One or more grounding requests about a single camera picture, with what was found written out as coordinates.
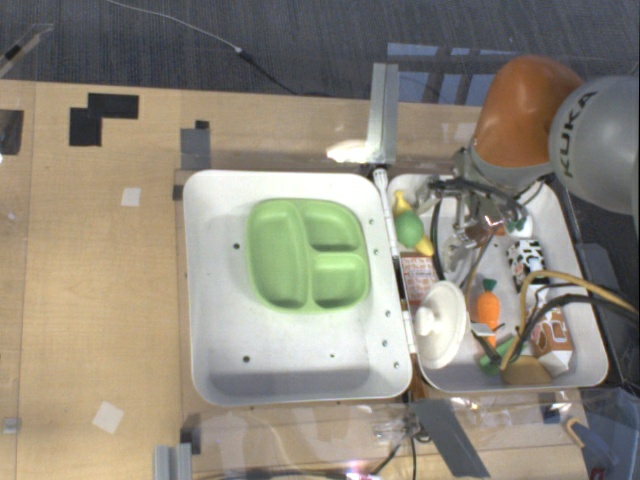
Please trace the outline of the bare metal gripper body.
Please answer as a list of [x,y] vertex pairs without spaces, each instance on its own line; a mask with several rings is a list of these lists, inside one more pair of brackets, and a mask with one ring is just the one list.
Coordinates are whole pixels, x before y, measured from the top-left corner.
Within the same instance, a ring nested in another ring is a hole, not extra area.
[[456,190],[468,210],[464,224],[467,234],[496,234],[524,227],[526,208],[518,201],[523,188],[508,179],[513,169],[488,164],[473,148],[461,148],[454,155],[453,173]]

